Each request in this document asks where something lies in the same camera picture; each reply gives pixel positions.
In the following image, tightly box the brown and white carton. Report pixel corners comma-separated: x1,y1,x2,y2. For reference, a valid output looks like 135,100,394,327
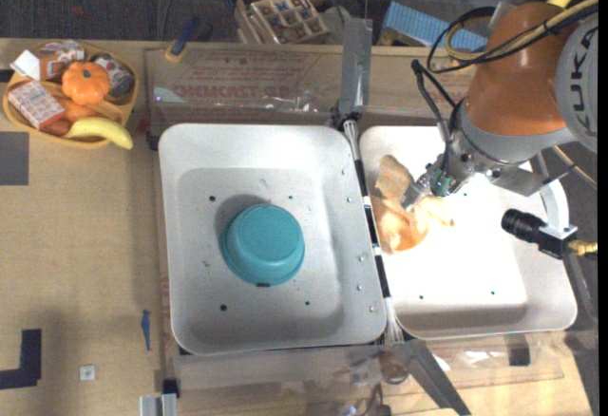
33,40,87,82

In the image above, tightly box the orange pumpkin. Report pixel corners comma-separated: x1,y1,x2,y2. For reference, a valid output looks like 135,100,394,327
61,61,112,106

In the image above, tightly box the black cylinder on white bracket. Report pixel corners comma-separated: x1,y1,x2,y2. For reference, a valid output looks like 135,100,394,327
501,180,580,260

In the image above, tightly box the orange croissant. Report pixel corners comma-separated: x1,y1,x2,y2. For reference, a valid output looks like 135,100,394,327
370,194,455,255

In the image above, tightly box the white plastic tray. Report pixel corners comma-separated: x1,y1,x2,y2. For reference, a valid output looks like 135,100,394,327
358,124,579,341
157,122,389,355

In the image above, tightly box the red sausage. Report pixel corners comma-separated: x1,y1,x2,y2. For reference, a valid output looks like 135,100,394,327
41,118,72,137

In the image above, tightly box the thin black and white rod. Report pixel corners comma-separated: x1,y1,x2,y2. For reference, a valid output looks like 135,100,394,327
342,119,404,345

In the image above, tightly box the orange carrot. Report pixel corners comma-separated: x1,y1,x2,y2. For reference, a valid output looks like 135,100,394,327
53,95,100,123

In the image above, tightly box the yellow divided plate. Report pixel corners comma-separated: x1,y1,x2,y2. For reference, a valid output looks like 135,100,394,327
2,39,141,150

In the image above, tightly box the teal bowl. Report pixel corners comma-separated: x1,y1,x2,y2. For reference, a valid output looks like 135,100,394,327
219,202,307,289

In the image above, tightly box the yellow banana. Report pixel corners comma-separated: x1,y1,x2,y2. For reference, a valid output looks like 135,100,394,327
63,116,135,151

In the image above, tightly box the red and white flat carton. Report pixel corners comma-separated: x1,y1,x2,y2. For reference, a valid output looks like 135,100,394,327
6,80,67,131

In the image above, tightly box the red and white can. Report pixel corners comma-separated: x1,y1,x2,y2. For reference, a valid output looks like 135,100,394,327
91,53,137,99

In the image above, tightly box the tan bread slice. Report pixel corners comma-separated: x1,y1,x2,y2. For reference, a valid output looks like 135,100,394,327
374,154,415,202

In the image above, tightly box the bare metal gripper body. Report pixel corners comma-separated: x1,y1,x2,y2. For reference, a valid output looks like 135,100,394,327
416,142,505,198

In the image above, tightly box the small white box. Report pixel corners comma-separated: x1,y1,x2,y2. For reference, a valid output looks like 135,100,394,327
9,48,42,80

